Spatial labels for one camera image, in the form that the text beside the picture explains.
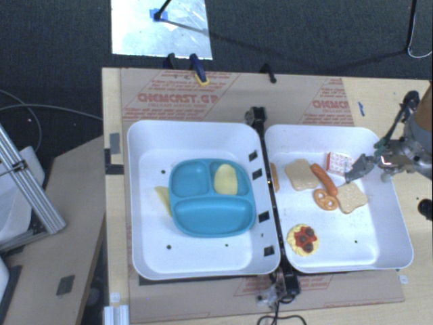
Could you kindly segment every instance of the toy food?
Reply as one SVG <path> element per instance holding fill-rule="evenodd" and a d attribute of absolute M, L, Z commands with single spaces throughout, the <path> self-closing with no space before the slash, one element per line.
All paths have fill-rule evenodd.
<path fill-rule="evenodd" d="M 358 186 L 353 182 L 338 187 L 338 195 L 336 197 L 341 211 L 346 214 L 353 212 L 353 210 L 363 206 L 368 201 L 367 195 L 360 191 Z"/>
<path fill-rule="evenodd" d="M 222 164 L 214 176 L 214 189 L 217 194 L 236 195 L 237 176 L 236 170 L 229 164 Z"/>
<path fill-rule="evenodd" d="M 298 159 L 284 168 L 286 175 L 295 190 L 301 191 L 316 188 L 319 180 L 310 169 L 310 164 L 305 159 Z"/>
<path fill-rule="evenodd" d="M 335 198 L 335 196 L 329 195 L 325 190 L 323 189 L 316 189 L 313 192 L 314 201 L 317 203 L 317 205 L 324 209 L 325 211 L 333 211 L 334 209 L 337 209 L 338 207 L 338 201 Z"/>
<path fill-rule="evenodd" d="M 168 193 L 167 187 L 157 186 L 155 187 L 156 194 L 158 195 L 159 199 L 161 200 L 162 204 L 164 205 L 165 209 L 167 210 L 168 214 L 171 215 L 171 209 L 170 209 L 170 195 Z"/>
<path fill-rule="evenodd" d="M 334 175 L 344 176 L 352 168 L 353 159 L 349 156 L 329 152 L 326 158 L 326 171 Z"/>
<path fill-rule="evenodd" d="M 336 185 L 332 179 L 327 175 L 326 171 L 318 164 L 311 165 L 311 171 L 319 178 L 320 182 L 325 186 L 327 193 L 331 196 L 335 196 L 338 193 Z"/>
<path fill-rule="evenodd" d="M 278 174 L 275 164 L 273 162 L 271 162 L 271 174 L 273 180 L 273 188 L 275 192 L 277 192 L 279 190 Z"/>
<path fill-rule="evenodd" d="M 319 248 L 319 239 L 316 237 L 314 230 L 305 224 L 298 224 L 290 229 L 287 235 L 287 243 L 301 257 L 307 257 Z"/>

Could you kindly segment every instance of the toy bread slice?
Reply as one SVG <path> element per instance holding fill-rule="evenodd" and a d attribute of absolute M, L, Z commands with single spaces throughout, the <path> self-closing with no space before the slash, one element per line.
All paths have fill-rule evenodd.
<path fill-rule="evenodd" d="M 368 197 L 365 195 L 358 186 L 350 182 L 338 187 L 338 194 L 336 196 L 340 209 L 343 213 L 349 214 L 354 209 L 363 206 L 367 203 Z"/>
<path fill-rule="evenodd" d="M 286 175 L 295 190 L 314 189 L 319 185 L 319 180 L 310 169 L 310 164 L 305 159 L 298 159 L 284 168 Z"/>

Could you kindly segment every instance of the white cable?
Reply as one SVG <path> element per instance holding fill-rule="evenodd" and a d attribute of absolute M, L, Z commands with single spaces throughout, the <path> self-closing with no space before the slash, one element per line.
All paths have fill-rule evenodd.
<path fill-rule="evenodd" d="M 26 104 L 20 98 L 16 97 L 15 95 L 12 95 L 8 91 L 0 89 L 0 93 L 2 93 L 3 95 L 9 96 L 10 98 L 14 99 L 15 101 L 19 102 L 22 105 Z M 39 148 L 41 147 L 41 144 L 42 144 L 42 127 L 41 127 L 41 122 L 39 121 L 37 115 L 35 114 L 35 112 L 33 112 L 33 110 L 31 108 L 28 107 L 27 110 L 30 112 L 30 114 L 33 116 L 33 118 L 35 118 L 36 125 L 37 125 L 37 128 L 38 128 L 39 138 L 38 138 L 38 143 L 37 143 L 36 148 L 35 148 L 35 152 L 37 152 L 39 150 Z"/>
<path fill-rule="evenodd" d="M 424 54 L 423 56 L 415 56 L 412 54 L 411 52 L 411 46 L 412 46 L 412 39 L 413 39 L 413 32 L 415 30 L 415 21 L 416 21 L 416 14 L 413 15 L 413 26 L 412 26 L 412 30 L 411 30 L 411 40 L 409 41 L 409 45 L 407 46 L 407 54 L 409 54 L 409 56 L 411 56 L 414 59 L 422 59 L 422 58 L 427 58 L 428 56 L 431 56 L 433 53 L 433 50 L 430 51 L 427 54 Z"/>
<path fill-rule="evenodd" d="M 98 121 L 102 121 L 102 118 L 99 116 L 94 116 L 93 114 L 89 114 L 86 112 L 81 112 L 77 110 L 72 110 L 70 108 L 60 107 L 60 106 L 53 106 L 53 105 L 42 105 L 42 104 L 20 104 L 20 105 L 10 105 L 6 107 L 0 108 L 0 112 L 4 110 L 11 110 L 12 108 L 28 108 L 28 107 L 38 107 L 38 108 L 50 108 L 53 110 L 60 110 L 64 112 L 79 114 L 81 116 L 86 116 L 88 118 L 96 119 Z"/>

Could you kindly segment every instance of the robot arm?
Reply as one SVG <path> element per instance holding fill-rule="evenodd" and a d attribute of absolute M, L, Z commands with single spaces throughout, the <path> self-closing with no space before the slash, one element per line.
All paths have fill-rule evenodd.
<path fill-rule="evenodd" d="M 432 84 L 421 101 L 418 92 L 410 91 L 400 106 L 390 130 L 374 145 L 374 155 L 362 154 L 352 165 L 352 170 L 345 174 L 346 182 L 368 174 L 375 166 L 384 170 L 382 181 L 389 181 L 394 174 L 404 171 L 418 172 L 432 179 Z M 400 121 L 405 124 L 403 135 L 399 139 L 391 139 Z M 431 220 L 432 201 L 429 201 L 430 218 L 423 214 Z"/>

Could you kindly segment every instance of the white tray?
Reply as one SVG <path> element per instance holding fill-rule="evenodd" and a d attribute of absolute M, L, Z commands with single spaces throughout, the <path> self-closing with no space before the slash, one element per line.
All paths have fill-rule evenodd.
<path fill-rule="evenodd" d="M 267 274 L 277 268 L 278 238 L 255 130 L 239 123 L 139 121 L 129 129 L 127 143 L 133 263 L 139 274 L 150 280 L 169 280 Z M 170 170 L 195 158 L 231 160 L 249 174 L 256 221 L 247 232 L 197 238 L 176 227 L 154 188 L 168 187 Z M 260 169 L 263 175 L 253 180 L 252 173 Z"/>
<path fill-rule="evenodd" d="M 392 182 L 383 183 L 375 168 L 355 180 L 369 201 L 351 214 L 321 210 L 313 190 L 297 192 L 284 167 L 299 158 L 325 167 L 328 152 L 347 154 L 356 160 L 372 155 L 378 137 L 357 127 L 273 125 L 265 134 L 269 162 L 274 163 L 280 190 L 275 194 L 283 235 L 300 223 L 311 226 L 319 248 L 308 256 L 294 253 L 286 243 L 289 262 L 304 273 L 345 272 L 364 269 L 392 269 L 408 266 L 413 250 Z M 329 174 L 337 186 L 344 178 Z"/>

